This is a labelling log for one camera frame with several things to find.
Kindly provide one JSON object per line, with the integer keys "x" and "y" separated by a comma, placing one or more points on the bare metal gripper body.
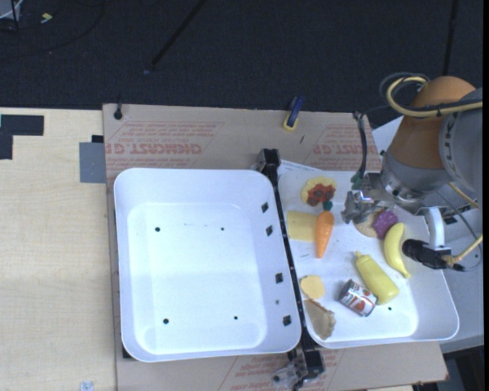
{"x": 385, "y": 191}

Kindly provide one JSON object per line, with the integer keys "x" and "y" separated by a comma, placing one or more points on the purple grapes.
{"x": 385, "y": 223}

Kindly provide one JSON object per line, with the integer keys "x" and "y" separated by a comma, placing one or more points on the tan bread slice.
{"x": 322, "y": 320}

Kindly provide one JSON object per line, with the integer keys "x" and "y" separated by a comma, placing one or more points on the yellow mustard bottle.
{"x": 375, "y": 279}

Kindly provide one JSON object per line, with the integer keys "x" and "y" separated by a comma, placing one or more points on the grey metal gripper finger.
{"x": 350, "y": 209}
{"x": 371, "y": 209}

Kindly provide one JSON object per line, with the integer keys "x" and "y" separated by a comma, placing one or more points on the tan round biscuit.
{"x": 364, "y": 228}

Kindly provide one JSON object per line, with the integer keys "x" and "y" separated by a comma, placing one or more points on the white plastic tray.
{"x": 350, "y": 324}
{"x": 195, "y": 267}

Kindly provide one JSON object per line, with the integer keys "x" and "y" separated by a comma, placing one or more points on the brown cardboard board, red print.
{"x": 228, "y": 145}

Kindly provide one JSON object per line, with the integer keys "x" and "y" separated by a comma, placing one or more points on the red and white can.
{"x": 358, "y": 297}

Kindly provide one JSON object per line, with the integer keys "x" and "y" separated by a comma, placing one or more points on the orange carrot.
{"x": 324, "y": 230}

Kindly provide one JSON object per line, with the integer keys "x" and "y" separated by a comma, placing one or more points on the black cylinder on white bracket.
{"x": 426, "y": 253}

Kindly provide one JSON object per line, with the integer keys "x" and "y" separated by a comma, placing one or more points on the thin black and white rod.
{"x": 287, "y": 242}

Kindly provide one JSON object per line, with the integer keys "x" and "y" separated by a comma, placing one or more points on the yellow cheese wedge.
{"x": 301, "y": 226}

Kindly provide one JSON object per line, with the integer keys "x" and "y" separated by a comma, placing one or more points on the yellow banana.
{"x": 394, "y": 249}

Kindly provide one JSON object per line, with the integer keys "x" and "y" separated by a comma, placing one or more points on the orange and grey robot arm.
{"x": 421, "y": 137}

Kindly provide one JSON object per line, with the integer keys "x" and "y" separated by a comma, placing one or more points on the yellow round chip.
{"x": 312, "y": 286}

